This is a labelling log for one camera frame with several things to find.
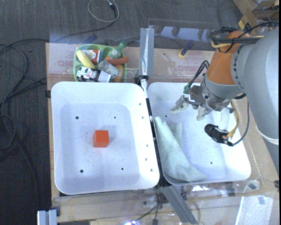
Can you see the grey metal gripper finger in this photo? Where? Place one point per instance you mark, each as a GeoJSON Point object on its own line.
{"type": "Point", "coordinates": [202, 114]}
{"type": "Point", "coordinates": [180, 105]}

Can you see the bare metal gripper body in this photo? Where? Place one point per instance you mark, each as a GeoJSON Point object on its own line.
{"type": "Point", "coordinates": [202, 96]}

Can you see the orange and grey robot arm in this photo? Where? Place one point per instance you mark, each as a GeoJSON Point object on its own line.
{"type": "Point", "coordinates": [253, 62]}

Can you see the brown cardboard board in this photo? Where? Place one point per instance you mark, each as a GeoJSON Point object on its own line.
{"type": "Point", "coordinates": [168, 62]}

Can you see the white plastic tray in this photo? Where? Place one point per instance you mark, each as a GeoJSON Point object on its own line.
{"type": "Point", "coordinates": [213, 158]}
{"type": "Point", "coordinates": [96, 167]}

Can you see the pale green cloth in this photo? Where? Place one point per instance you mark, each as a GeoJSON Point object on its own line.
{"type": "Point", "coordinates": [173, 153]}

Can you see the orange carrot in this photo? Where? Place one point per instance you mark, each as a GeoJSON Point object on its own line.
{"type": "Point", "coordinates": [119, 74]}

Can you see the orange sausage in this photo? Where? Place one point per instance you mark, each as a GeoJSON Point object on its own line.
{"type": "Point", "coordinates": [118, 60]}

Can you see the silver can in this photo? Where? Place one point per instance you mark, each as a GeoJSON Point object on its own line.
{"type": "Point", "coordinates": [108, 69]}

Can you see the green bottle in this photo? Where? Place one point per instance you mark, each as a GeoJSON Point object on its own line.
{"type": "Point", "coordinates": [116, 50]}

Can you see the orange cube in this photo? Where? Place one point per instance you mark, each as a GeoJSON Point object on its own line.
{"type": "Point", "coordinates": [101, 138]}

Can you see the black and white carton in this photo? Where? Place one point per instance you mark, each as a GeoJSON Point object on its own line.
{"type": "Point", "coordinates": [90, 75]}

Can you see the yellow banana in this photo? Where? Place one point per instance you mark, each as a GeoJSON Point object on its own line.
{"type": "Point", "coordinates": [84, 58]}

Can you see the green divided plate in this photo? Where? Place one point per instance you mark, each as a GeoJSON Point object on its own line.
{"type": "Point", "coordinates": [82, 49]}

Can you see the black cylinder on white bracket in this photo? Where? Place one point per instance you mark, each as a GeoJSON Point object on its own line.
{"type": "Point", "coordinates": [216, 131]}

